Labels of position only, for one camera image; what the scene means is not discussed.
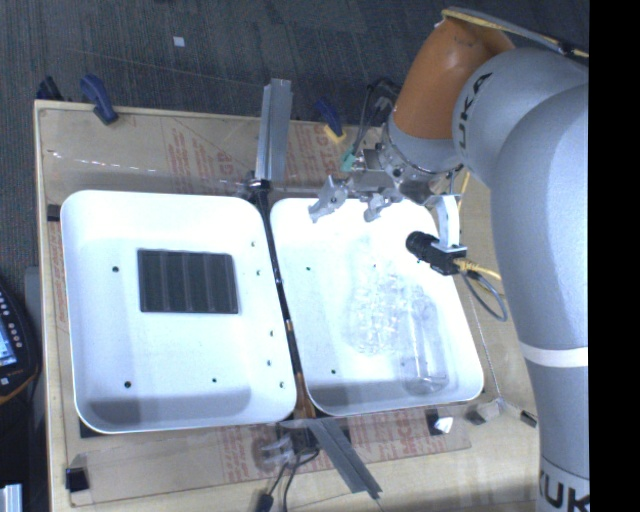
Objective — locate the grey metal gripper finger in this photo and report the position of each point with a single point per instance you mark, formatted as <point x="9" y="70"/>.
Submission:
<point x="376" y="205"/>
<point x="326" y="200"/>

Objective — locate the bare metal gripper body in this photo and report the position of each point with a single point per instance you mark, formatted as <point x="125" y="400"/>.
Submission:
<point x="375" y="177"/>

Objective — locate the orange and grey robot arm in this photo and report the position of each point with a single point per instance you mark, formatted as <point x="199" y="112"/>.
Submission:
<point x="535" y="190"/>

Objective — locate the crumpled clear plastic bottle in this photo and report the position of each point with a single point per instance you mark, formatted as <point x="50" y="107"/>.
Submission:
<point x="372" y="310"/>

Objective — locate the white plastic tray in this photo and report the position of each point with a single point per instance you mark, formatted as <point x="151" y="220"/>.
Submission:
<point x="325" y="310"/>
<point x="170" y="360"/>

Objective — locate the brown cardboard board red print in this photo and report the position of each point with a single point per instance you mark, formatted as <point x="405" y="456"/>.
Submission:
<point x="200" y="150"/>

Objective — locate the dark grey ribbed rectangular panel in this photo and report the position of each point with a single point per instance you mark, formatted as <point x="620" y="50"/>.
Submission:
<point x="187" y="282"/>

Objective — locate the black cylinder on white bracket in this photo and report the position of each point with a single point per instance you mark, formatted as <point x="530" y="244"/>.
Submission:
<point x="440" y="255"/>

